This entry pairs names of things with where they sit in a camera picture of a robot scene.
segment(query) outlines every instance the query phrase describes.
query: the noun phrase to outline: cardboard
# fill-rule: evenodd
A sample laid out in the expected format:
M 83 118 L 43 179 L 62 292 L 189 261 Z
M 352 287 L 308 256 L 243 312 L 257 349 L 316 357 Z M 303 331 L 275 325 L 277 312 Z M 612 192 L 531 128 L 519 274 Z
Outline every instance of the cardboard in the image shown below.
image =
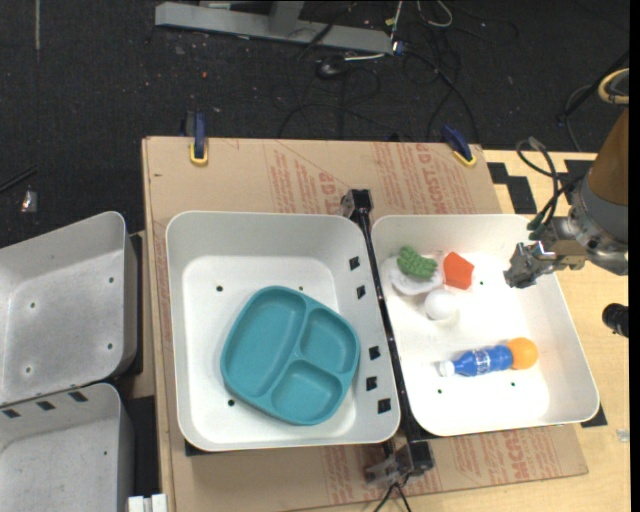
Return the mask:
M 167 223 L 187 210 L 336 213 L 340 198 L 350 188 L 371 190 L 374 218 L 403 213 L 498 213 L 504 205 L 507 207 L 502 210 L 508 211 L 509 198 L 502 187 L 492 184 L 485 154 L 479 147 L 472 148 L 478 163 L 466 168 L 452 157 L 445 144 L 210 139 L 209 163 L 196 167 L 189 162 L 188 143 L 180 137 L 143 141 L 160 476 L 169 508 L 173 512 L 285 511 L 327 506 L 341 511 L 365 510 L 358 503 L 378 501 L 384 493 L 384 489 L 364 482 L 364 468 L 383 459 L 379 446 L 187 453 L 175 407 L 164 244 Z M 611 276 L 597 271 L 596 277 L 590 274 L 589 278 L 606 282 L 610 293 L 624 286 L 617 281 L 610 285 Z M 579 309 L 575 303 L 571 306 L 572 314 Z M 584 329 L 578 323 L 576 327 L 582 339 Z M 624 351 L 616 353 L 616 360 L 624 357 Z M 624 412 L 619 424 L 628 426 Z M 506 499 L 503 491 L 495 494 L 490 489 L 588 475 L 577 429 L 580 427 L 552 426 L 434 439 L 431 448 L 436 468 L 412 478 L 405 493 L 419 496 L 411 499 L 414 510 L 433 510 L 448 491 L 460 491 L 446 494 L 453 506 L 450 510 L 506 511 L 514 506 L 539 510 L 520 484 L 507 487 L 513 489 L 508 494 L 516 497 L 512 499 Z M 554 509 L 554 504 L 555 509 L 568 509 L 578 500 L 581 510 L 602 510 L 599 504 L 605 502 L 607 506 L 616 503 L 610 510 L 626 510 L 625 490 L 629 486 L 624 481 L 628 474 L 624 461 L 628 450 L 619 450 L 610 438 L 610 432 L 603 433 L 595 444 L 602 448 L 603 443 L 609 443 L 607 453 L 615 453 L 622 468 L 607 467 L 598 475 L 618 487 L 622 479 L 623 492 L 610 492 L 604 497 L 594 491 L 592 479 L 580 480 L 582 493 L 576 498 L 576 481 L 572 479 L 570 486 L 553 484 L 557 496 L 549 501 L 549 509 Z M 478 496 L 489 498 L 478 502 Z M 498 508 L 497 500 L 505 508 Z M 373 508 L 375 504 L 371 503 L 366 509 Z

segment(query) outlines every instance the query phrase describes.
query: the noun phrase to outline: white tray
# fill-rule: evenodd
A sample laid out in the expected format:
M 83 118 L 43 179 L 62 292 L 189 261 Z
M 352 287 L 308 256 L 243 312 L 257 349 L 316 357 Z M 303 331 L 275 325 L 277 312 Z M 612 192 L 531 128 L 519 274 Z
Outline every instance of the white tray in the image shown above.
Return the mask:
M 126 370 L 137 348 L 136 275 L 116 212 L 0 250 L 0 406 Z
M 555 274 L 512 289 L 503 271 L 517 242 L 527 242 L 518 215 L 388 216 L 372 239 L 411 411 L 439 436 L 586 421 L 599 407 L 598 391 Z M 424 296 L 396 292 L 385 262 L 404 245 L 423 256 L 455 251 L 475 265 L 467 290 L 456 294 L 457 315 L 430 320 Z M 437 363 L 465 350 L 524 336 L 539 350 L 527 370 L 478 377 L 441 377 Z
M 393 436 L 400 411 L 391 359 L 364 236 L 353 222 L 333 215 L 186 212 L 167 228 L 167 255 L 178 420 L 188 442 L 223 451 Z M 352 386 L 336 414 L 318 425 L 272 418 L 234 397 L 222 379 L 220 355 L 234 320 L 255 292 L 273 285 L 301 290 L 338 312 L 360 339 Z
M 0 512 L 124 512 L 133 443 L 109 384 L 0 409 Z

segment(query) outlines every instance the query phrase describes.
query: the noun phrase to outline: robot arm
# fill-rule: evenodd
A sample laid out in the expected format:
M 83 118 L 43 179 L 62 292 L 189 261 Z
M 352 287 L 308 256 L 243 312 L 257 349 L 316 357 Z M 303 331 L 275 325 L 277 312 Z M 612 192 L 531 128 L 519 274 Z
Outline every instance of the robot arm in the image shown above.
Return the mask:
M 504 272 L 511 287 L 526 288 L 543 275 L 581 269 L 587 260 L 628 274 L 629 109 L 609 133 L 589 173 L 571 195 L 568 217 L 552 218 L 531 244 L 519 243 Z

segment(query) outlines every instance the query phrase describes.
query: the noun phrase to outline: orange fruit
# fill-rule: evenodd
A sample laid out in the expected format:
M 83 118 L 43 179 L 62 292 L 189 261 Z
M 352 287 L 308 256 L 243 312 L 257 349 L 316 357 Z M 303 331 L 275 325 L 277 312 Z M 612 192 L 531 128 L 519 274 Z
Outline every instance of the orange fruit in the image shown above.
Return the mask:
M 525 370 L 531 368 L 538 360 L 538 347 L 528 338 L 514 338 L 507 343 L 513 355 L 511 368 Z

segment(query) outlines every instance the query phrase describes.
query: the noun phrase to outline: blue bottle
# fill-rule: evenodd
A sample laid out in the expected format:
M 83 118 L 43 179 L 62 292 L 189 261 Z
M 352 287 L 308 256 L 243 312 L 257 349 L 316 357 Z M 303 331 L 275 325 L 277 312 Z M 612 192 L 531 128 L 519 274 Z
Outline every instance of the blue bottle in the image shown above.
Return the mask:
M 513 354 L 509 347 L 496 345 L 469 350 L 454 361 L 443 361 L 438 366 L 438 370 L 443 377 L 451 377 L 456 373 L 475 377 L 489 372 L 508 370 L 512 364 Z

